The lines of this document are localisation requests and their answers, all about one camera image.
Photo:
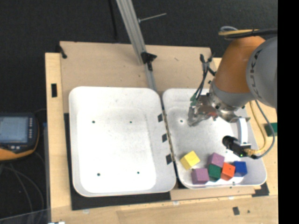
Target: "red cube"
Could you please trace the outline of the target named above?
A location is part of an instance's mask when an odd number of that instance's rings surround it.
[[[224,162],[221,171],[221,179],[228,181],[231,178],[233,178],[234,175],[235,175],[235,166],[227,162]]]

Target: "white tray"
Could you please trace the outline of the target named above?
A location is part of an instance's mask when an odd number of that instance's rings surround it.
[[[222,118],[213,121],[212,118],[200,122],[197,126],[188,126],[188,110],[190,98],[195,93],[194,89],[169,89],[163,94],[163,103],[166,113],[170,140],[174,153],[174,159],[178,170],[178,177],[182,184],[190,189],[224,186],[251,186],[261,185],[266,181],[266,169],[262,159],[254,160],[249,157],[239,158],[222,144],[222,138],[230,135],[238,138],[237,124],[230,124]],[[247,117],[246,111],[238,110],[238,116]],[[251,148],[258,149],[253,131],[248,122],[248,143]],[[225,162],[245,161],[248,174],[244,177],[233,177],[229,181],[219,179],[216,182],[209,181],[206,184],[194,185],[191,179],[191,169],[185,170],[180,159],[194,150],[199,156],[200,162],[193,168],[206,168],[209,155],[216,152],[225,157]]]
[[[156,92],[77,87],[70,92],[69,108],[72,176],[78,193],[133,195],[174,187],[176,175],[166,158],[171,150]]]

